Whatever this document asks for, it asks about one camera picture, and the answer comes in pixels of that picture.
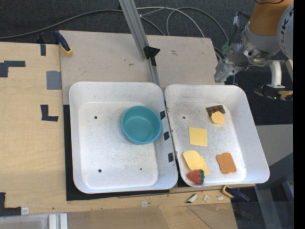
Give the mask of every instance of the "teal bowl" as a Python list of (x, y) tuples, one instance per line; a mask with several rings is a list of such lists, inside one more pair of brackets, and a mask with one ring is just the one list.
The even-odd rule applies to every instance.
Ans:
[(148, 144), (156, 140), (162, 131), (158, 114), (146, 106), (127, 109), (121, 119), (125, 137), (134, 144)]

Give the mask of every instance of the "plastic tray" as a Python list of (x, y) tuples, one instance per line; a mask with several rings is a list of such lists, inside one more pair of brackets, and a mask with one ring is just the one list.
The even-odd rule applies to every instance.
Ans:
[[(163, 190), (178, 180), (164, 95), (153, 83), (78, 82), (69, 92), (72, 167), (84, 193)], [(135, 145), (121, 128), (124, 111), (144, 105), (160, 114), (162, 133)]]
[[(165, 89), (170, 127), (180, 173), (192, 187), (264, 183), (269, 167), (244, 91), (234, 85), (170, 85)], [(207, 107), (222, 105), (225, 122), (214, 124)], [(208, 146), (190, 144), (189, 127), (207, 130)], [(183, 157), (186, 150), (202, 155), (210, 170), (202, 185), (187, 179), (190, 172)], [(229, 152), (237, 171), (224, 175), (216, 155)]]

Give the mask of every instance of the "yellow square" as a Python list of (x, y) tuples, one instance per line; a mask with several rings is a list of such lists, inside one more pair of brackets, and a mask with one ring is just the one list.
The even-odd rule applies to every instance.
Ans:
[(191, 145), (208, 147), (208, 135), (206, 129), (190, 127), (189, 134)]

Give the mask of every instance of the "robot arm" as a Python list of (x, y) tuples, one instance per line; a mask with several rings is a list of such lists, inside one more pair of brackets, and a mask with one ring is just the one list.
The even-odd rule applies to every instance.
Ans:
[[(278, 65), (283, 62), (268, 58), (281, 50), (293, 60), (293, 20), (294, 0), (258, 0), (245, 26), (241, 42), (232, 43), (230, 40), (223, 47), (225, 58), (218, 62), (215, 82), (225, 82), (229, 76), (250, 65), (269, 66), (273, 74), (271, 84), (257, 86), (254, 91), (270, 98), (281, 97), (278, 92), (283, 93), (285, 87), (281, 86), (281, 67)], [(237, 13), (234, 18), (235, 28), (238, 28), (238, 21)]]

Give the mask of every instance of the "blue and yellow clamp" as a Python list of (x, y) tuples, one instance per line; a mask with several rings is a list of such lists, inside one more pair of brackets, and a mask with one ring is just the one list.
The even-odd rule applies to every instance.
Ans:
[(58, 40), (58, 42), (61, 45), (61, 49), (66, 53), (66, 54), (71, 54), (72, 53), (72, 47), (70, 47), (65, 40), (65, 38), (58, 32), (54, 32), (55, 38)]
[(221, 192), (229, 198), (239, 198), (243, 202), (249, 202), (250, 198), (238, 189), (233, 189), (227, 185), (223, 186)]

